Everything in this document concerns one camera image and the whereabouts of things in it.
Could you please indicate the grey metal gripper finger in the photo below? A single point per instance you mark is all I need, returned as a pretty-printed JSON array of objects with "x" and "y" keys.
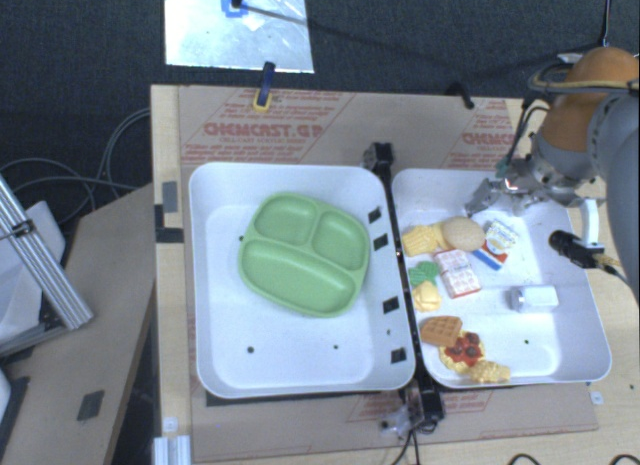
[
  {"x": 482, "y": 198},
  {"x": 524, "y": 203}
]

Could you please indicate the black cylinder on white bracket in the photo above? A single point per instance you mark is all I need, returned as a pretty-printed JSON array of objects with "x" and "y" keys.
[{"x": 570, "y": 245}]

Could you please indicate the red white blue small carton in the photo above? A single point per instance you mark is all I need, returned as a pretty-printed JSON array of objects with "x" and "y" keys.
[{"x": 490, "y": 259}]

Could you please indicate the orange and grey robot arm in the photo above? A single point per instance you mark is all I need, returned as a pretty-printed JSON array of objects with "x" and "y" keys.
[{"x": 575, "y": 118}]

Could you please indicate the brown toy waffle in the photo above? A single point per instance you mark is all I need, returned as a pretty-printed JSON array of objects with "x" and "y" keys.
[{"x": 441, "y": 330}]

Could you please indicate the yellow toy corn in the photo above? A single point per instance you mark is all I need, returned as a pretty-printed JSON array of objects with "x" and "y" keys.
[{"x": 419, "y": 241}]

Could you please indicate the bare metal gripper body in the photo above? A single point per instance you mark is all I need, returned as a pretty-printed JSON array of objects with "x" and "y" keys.
[{"x": 522, "y": 178}]

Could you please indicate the white plastic tray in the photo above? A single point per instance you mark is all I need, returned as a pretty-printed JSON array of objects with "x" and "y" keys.
[
  {"x": 280, "y": 353},
  {"x": 540, "y": 348}
]

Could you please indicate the green toy vegetable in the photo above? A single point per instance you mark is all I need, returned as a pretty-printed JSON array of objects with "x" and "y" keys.
[{"x": 424, "y": 273}]

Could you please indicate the tan toy bread bun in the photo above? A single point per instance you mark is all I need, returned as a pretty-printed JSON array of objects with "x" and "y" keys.
[{"x": 463, "y": 234}]

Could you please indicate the red and white packet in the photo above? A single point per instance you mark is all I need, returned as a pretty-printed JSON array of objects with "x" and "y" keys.
[{"x": 457, "y": 274}]

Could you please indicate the brown cardboard board red print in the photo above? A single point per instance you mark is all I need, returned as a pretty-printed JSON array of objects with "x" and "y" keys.
[{"x": 320, "y": 128}]

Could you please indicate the white and grey small bottle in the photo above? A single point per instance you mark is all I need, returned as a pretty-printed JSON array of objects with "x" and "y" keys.
[{"x": 537, "y": 298}]

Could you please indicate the green divided plate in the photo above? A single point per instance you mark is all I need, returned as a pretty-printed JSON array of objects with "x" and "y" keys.
[{"x": 300, "y": 258}]

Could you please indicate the thin black rod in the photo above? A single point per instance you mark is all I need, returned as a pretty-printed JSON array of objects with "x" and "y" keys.
[{"x": 397, "y": 253}]

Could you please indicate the yellow toy food lump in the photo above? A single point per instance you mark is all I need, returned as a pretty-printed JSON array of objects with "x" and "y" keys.
[{"x": 426, "y": 297}]

